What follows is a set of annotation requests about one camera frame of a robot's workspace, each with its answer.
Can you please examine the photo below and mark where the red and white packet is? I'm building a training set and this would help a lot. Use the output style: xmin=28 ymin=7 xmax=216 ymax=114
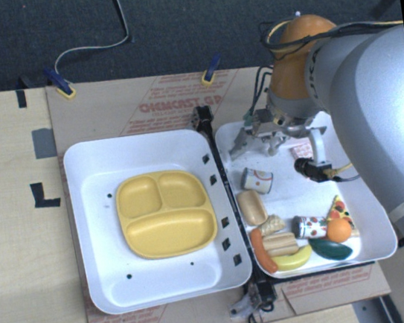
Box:
xmin=289 ymin=141 xmax=316 ymax=163

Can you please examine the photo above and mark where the orange toy carrot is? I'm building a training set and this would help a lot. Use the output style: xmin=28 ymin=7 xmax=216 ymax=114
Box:
xmin=249 ymin=226 xmax=280 ymax=278

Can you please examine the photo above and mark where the thin black rod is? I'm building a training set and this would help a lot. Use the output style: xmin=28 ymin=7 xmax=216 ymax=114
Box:
xmin=201 ymin=123 xmax=261 ymax=287

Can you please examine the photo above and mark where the beige toy biscuit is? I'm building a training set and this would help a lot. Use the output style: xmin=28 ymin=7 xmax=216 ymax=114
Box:
xmin=257 ymin=212 xmax=288 ymax=237

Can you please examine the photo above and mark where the black cylinder on white bracket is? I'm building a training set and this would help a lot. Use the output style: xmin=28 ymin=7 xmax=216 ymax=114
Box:
xmin=288 ymin=126 xmax=336 ymax=187

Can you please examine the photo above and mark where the tan toy hot dog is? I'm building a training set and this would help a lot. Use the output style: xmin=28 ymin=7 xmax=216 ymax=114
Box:
xmin=260 ymin=230 xmax=301 ymax=260

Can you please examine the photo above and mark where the green toy cucumber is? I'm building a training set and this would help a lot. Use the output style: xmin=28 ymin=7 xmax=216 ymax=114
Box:
xmin=307 ymin=232 xmax=355 ymax=266

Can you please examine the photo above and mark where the brown cardboard board red print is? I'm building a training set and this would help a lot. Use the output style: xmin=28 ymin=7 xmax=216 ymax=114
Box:
xmin=44 ymin=39 xmax=396 ymax=323

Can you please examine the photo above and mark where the white plastic tray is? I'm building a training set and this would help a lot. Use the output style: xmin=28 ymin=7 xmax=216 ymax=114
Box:
xmin=60 ymin=119 xmax=258 ymax=320
xmin=212 ymin=99 xmax=402 ymax=286

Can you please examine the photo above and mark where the black block with thin wires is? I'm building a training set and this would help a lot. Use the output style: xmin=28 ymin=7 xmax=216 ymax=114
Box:
xmin=189 ymin=103 xmax=217 ymax=135
xmin=241 ymin=277 xmax=279 ymax=312

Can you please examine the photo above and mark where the toy pizza slice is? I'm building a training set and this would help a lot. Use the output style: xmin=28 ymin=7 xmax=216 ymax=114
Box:
xmin=321 ymin=191 xmax=361 ymax=241

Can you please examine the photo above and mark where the beige toy bread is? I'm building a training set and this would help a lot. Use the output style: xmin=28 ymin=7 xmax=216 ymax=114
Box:
xmin=234 ymin=187 xmax=270 ymax=228

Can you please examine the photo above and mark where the yellow banana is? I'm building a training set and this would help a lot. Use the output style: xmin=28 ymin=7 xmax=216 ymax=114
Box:
xmin=269 ymin=243 xmax=316 ymax=274

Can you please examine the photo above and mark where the orange toy fruit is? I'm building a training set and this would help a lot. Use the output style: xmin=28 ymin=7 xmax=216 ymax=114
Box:
xmin=324 ymin=216 xmax=355 ymax=246

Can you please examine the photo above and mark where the yellow divided plate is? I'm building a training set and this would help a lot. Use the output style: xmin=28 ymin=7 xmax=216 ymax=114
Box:
xmin=112 ymin=164 xmax=222 ymax=266

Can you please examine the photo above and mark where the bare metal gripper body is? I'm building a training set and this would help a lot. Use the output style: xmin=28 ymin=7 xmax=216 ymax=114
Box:
xmin=245 ymin=99 xmax=329 ymax=147

